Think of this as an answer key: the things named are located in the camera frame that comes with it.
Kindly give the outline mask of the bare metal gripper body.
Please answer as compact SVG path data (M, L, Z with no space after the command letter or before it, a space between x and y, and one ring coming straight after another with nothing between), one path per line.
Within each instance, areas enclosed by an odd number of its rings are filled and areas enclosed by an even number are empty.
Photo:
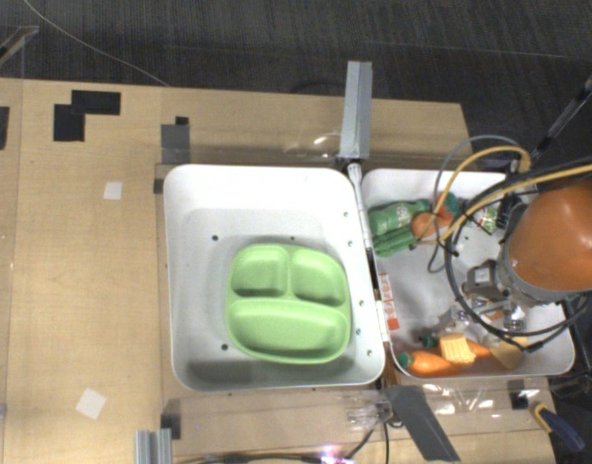
M475 310L511 310L510 293L498 277L495 261L471 268L462 285L468 304Z

